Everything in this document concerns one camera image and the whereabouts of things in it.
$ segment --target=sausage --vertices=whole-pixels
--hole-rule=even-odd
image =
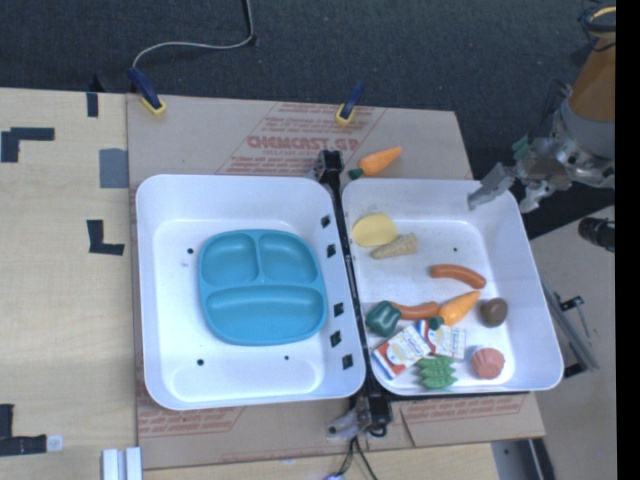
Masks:
[[[400,311],[400,318],[403,320],[426,320],[436,316],[440,310],[440,304],[434,301],[418,304],[417,306],[404,306],[395,302],[390,304]]]
[[[470,268],[463,267],[462,265],[446,263],[433,265],[431,267],[431,277],[449,277],[451,279],[457,279],[458,281],[467,283],[471,288],[475,288],[476,290],[484,288],[487,284],[487,280],[484,277]]]

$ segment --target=black fabric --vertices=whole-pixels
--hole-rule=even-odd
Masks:
[[[549,85],[586,59],[582,0],[250,0],[257,40],[166,48],[138,67],[164,94],[451,110],[476,178],[534,125]],[[600,0],[615,3],[615,0]],[[164,41],[232,44],[241,0],[3,0],[0,86],[129,90],[126,70]],[[613,204],[574,185],[526,217],[531,237]]]

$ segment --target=gray floor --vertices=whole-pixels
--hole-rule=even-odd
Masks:
[[[593,215],[615,221],[614,208]],[[538,270],[562,301],[580,296],[584,322],[576,308],[563,314],[582,336],[597,368],[566,377],[536,395],[547,431],[542,439],[551,471],[536,463],[529,441],[494,444],[503,480],[604,480],[618,477],[616,420],[615,255],[577,231],[577,222],[531,242]],[[560,327],[565,366],[577,358]]]

